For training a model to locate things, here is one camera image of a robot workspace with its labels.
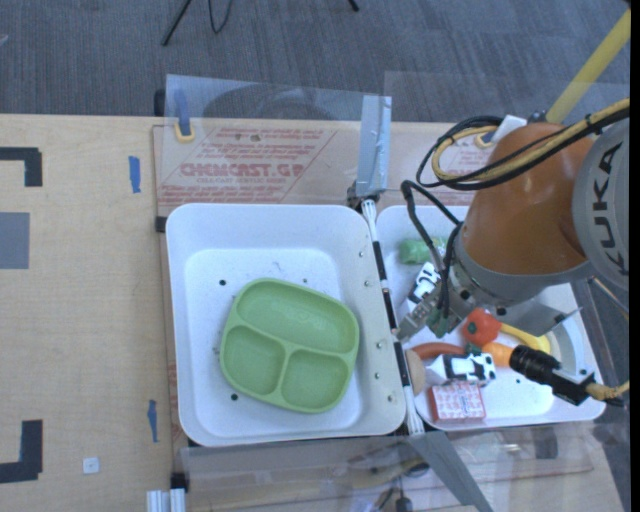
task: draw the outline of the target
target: gray floor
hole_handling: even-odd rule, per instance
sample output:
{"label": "gray floor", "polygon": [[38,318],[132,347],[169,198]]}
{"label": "gray floor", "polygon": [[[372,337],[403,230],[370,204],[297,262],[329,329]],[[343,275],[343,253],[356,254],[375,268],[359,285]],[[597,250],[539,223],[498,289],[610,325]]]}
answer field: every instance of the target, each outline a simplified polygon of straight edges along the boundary
{"label": "gray floor", "polygon": [[[182,0],[1,0],[0,113],[150,116],[174,74],[387,94],[395,121],[528,117],[553,104],[627,9],[622,0],[357,2],[359,12],[347,0],[234,0],[216,35],[207,0],[194,0],[162,46]],[[219,24],[227,0],[212,3]],[[630,69],[627,43],[566,121],[628,96]],[[621,382],[628,325],[598,290],[593,300],[607,326],[604,364]],[[628,402],[609,409],[599,436],[630,510]]]}

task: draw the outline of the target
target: toy tomato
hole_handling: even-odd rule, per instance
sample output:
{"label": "toy tomato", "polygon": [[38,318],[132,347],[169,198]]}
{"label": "toy tomato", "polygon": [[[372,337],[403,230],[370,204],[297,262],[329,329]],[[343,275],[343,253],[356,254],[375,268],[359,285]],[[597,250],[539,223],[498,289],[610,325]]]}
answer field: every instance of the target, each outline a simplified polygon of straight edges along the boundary
{"label": "toy tomato", "polygon": [[502,322],[496,320],[491,313],[482,308],[475,308],[462,326],[462,336],[469,343],[482,348],[498,337],[501,326]]}

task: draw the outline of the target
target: gray square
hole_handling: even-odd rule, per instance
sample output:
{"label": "gray square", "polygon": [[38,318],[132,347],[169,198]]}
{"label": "gray square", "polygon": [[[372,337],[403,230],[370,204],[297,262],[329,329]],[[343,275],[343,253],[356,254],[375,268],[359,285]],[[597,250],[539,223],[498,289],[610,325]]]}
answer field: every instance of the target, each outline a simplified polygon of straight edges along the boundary
{"label": "gray square", "polygon": [[0,269],[29,268],[29,214],[0,212]]}

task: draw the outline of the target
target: green object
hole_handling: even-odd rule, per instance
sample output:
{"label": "green object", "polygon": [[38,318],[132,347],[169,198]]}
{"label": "green object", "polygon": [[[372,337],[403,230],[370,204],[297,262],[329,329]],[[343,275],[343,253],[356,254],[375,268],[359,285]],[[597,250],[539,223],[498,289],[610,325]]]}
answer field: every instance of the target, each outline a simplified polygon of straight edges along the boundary
{"label": "green object", "polygon": [[[434,238],[433,245],[440,253],[440,256],[444,257],[447,240],[446,238]],[[400,262],[405,265],[416,265],[426,263],[431,260],[431,253],[424,240],[418,239],[406,239],[400,242]]]}
{"label": "green object", "polygon": [[220,366],[231,386],[285,409],[317,413],[342,399],[360,329],[340,301],[277,279],[236,296],[222,335]]}

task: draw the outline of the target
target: small white block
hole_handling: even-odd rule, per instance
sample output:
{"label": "small white block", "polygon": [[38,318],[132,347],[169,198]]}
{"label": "small white block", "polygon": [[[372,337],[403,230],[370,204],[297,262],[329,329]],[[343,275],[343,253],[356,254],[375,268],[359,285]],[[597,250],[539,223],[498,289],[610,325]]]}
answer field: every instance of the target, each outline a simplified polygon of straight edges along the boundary
{"label": "small white block", "polygon": [[98,473],[100,471],[100,459],[98,457],[88,457],[82,461],[82,471],[85,475]]}

